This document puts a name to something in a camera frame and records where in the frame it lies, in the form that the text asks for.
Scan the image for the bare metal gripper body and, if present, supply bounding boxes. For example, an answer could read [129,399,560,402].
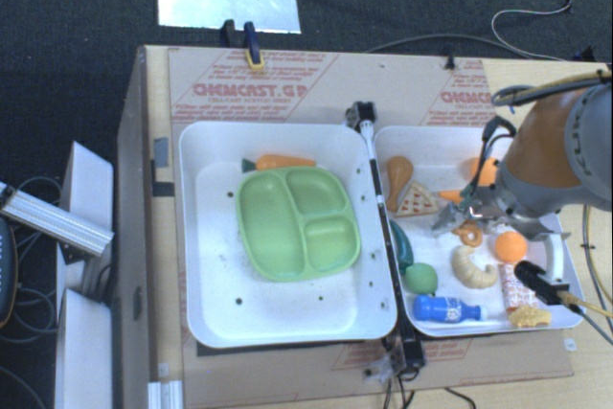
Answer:
[460,186,527,228]

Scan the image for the white plastic tray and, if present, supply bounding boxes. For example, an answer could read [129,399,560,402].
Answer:
[178,120,399,349]
[373,125,586,338]

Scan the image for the brown pretzel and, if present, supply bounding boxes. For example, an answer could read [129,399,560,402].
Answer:
[451,222,485,248]

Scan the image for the pizza slice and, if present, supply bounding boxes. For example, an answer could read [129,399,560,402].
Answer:
[394,181,441,218]

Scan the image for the orange ball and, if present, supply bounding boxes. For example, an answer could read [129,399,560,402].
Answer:
[493,230,529,264]

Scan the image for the dark green pepper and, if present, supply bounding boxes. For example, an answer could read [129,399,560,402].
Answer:
[388,219,415,275]

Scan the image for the beige croissant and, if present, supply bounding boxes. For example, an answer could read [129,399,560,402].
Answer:
[451,244,499,289]

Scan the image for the green round fruit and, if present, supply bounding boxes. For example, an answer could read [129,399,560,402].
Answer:
[402,261,440,295]

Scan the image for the brown chicken drumstick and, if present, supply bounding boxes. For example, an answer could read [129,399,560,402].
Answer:
[384,155,415,214]

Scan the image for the thin black and white rod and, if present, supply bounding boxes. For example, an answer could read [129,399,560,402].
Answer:
[359,120,412,344]

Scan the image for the blue bottle white cap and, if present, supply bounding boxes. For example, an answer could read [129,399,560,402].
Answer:
[412,293,489,324]

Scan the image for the orange and white packet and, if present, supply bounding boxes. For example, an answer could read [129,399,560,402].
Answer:
[497,262,541,315]

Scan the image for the yellow biscuit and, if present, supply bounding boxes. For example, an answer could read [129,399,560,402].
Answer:
[508,305,553,329]

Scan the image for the green divided plate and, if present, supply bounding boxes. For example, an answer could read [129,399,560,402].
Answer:
[235,165,362,283]

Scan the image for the orange carrot with green top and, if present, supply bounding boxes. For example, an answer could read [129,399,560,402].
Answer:
[240,153,318,172]

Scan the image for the brown cardboard board red print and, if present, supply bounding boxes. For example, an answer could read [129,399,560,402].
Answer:
[167,46,576,392]

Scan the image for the black cylinder on white bracket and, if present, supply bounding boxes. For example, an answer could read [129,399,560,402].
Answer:
[513,232,572,307]

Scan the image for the black block with thin wires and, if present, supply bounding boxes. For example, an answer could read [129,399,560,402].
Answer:
[397,325,427,373]
[345,101,380,129]

